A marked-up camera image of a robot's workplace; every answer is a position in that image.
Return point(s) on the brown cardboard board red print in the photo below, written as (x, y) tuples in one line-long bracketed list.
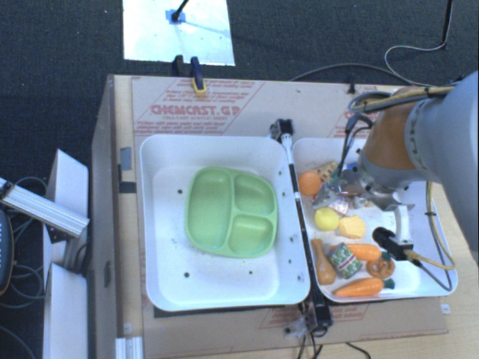
[(209, 107)]

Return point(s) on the green and red can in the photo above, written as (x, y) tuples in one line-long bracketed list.
[(345, 261)]

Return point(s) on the white plastic tray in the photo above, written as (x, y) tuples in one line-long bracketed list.
[(411, 275), (168, 238)]

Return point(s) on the thin black and white rod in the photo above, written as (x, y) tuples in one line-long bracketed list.
[(297, 200)]

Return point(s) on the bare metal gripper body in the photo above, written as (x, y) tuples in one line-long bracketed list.
[(368, 191)]

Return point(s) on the yellow toy cheese chunk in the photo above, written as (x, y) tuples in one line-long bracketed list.
[(352, 227)]

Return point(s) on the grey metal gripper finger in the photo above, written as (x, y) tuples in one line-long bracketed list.
[(325, 199)]

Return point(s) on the orange toy orange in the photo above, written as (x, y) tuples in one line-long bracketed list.
[(309, 183)]

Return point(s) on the orange carrot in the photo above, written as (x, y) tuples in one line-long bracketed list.
[(359, 287), (366, 252)]

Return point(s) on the yellow toy lemon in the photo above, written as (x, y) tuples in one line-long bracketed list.
[(326, 219)]

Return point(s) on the brown toy pretzel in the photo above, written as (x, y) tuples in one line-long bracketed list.
[(379, 268)]

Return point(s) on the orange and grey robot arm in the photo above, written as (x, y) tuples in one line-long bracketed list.
[(445, 133)]

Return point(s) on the black cylinder on white bracket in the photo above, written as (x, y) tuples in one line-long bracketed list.
[(391, 242)]

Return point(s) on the green divided plate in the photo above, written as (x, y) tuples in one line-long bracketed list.
[(213, 208)]

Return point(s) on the brown toy chicken drumstick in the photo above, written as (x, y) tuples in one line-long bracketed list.
[(325, 269)]

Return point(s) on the tan waffle biscuit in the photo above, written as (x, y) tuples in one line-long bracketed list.
[(328, 170)]

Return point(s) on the red and white shiny packet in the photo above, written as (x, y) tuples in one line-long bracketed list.
[(342, 206)]

